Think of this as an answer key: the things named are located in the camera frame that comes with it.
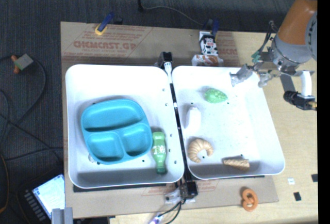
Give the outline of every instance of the wooden table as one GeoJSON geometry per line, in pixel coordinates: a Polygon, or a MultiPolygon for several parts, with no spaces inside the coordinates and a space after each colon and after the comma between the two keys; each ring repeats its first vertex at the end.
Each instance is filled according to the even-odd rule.
{"type": "MultiPolygon", "coordinates": [[[[121,35],[121,39],[108,39],[108,43],[117,43],[115,46],[118,50],[124,47],[122,49],[124,55],[114,52],[115,46],[111,49],[112,55],[106,55],[103,51],[95,52],[97,47],[91,52],[90,44],[83,43],[83,41],[88,41],[88,36],[89,41],[95,44],[101,43],[91,37],[91,28],[95,25],[61,24],[64,169],[67,206],[73,208],[74,218],[115,215],[115,218],[111,219],[111,223],[148,223],[155,212],[162,212],[169,208],[163,207],[162,194],[149,196],[148,199],[141,197],[141,194],[145,194],[145,192],[158,192],[157,190],[135,188],[134,190],[73,192],[73,184],[68,176],[68,123],[64,75],[71,65],[97,63],[97,60],[102,64],[150,65],[157,61],[161,51],[172,52],[174,66],[189,65],[192,56],[200,53],[199,30],[109,27],[107,29],[109,33],[126,32],[127,38],[123,38],[121,35]],[[116,57],[114,62],[107,61],[109,56],[116,57]],[[134,201],[132,203],[136,203],[138,206],[135,209],[128,209],[130,201],[134,201]]],[[[228,63],[227,66],[237,67],[244,63],[251,64],[251,55],[261,46],[265,38],[265,34],[262,33],[219,34],[220,57],[224,59],[225,63],[228,63]]],[[[310,60],[301,69],[316,71],[317,63],[310,60]]],[[[313,95],[317,96],[317,72],[312,76],[312,82],[313,95]]],[[[301,90],[299,79],[295,79],[294,84],[297,90],[301,90]]],[[[213,192],[201,193],[196,197],[195,204],[184,205],[174,223],[269,224],[308,221],[316,223],[318,221],[318,183],[312,180],[312,175],[318,173],[317,112],[302,111],[285,102],[279,78],[269,81],[263,89],[284,153],[286,161],[284,171],[281,174],[266,177],[264,180],[237,179],[213,182],[212,184],[217,186],[214,188],[214,192],[218,192],[218,197],[212,196],[213,192]],[[257,190],[261,197],[261,204],[251,213],[240,206],[240,197],[236,191],[243,186],[257,190]],[[296,201],[295,193],[299,193],[301,200],[296,201]]],[[[169,215],[166,220],[170,220],[173,214],[169,215]]]]}

